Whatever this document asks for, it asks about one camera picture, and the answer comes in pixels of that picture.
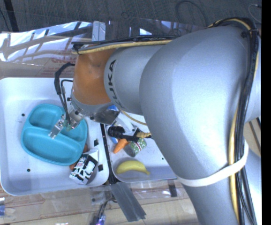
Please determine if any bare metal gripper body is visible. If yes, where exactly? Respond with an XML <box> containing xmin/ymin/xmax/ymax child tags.
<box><xmin>60</xmin><ymin>106</ymin><xmax>121</xmax><ymax>130</ymax></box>

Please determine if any blue divided plate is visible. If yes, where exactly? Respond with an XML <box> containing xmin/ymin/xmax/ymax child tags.
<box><xmin>20</xmin><ymin>103</ymin><xmax>89</xmax><ymax>166</ymax></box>

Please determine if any black and white carton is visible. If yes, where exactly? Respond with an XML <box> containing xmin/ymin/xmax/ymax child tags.
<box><xmin>69</xmin><ymin>149</ymin><xmax>99</xmax><ymax>186</ymax></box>

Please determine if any orange carrot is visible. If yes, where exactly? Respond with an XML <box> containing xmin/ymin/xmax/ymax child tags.
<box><xmin>113</xmin><ymin>138</ymin><xmax>130</xmax><ymax>154</ymax></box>

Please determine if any white plastic tray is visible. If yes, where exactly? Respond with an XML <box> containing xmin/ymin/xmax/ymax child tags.
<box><xmin>104</xmin><ymin>111</ymin><xmax>179</xmax><ymax>184</ymax></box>
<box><xmin>0</xmin><ymin>77</ymin><xmax>110</xmax><ymax>196</ymax></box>

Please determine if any green can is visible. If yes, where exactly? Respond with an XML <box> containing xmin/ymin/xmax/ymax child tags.
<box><xmin>123</xmin><ymin>137</ymin><xmax>148</xmax><ymax>158</ymax></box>

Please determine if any yellow banana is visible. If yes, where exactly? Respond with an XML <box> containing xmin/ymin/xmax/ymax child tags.
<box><xmin>116</xmin><ymin>160</ymin><xmax>151</xmax><ymax>176</ymax></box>

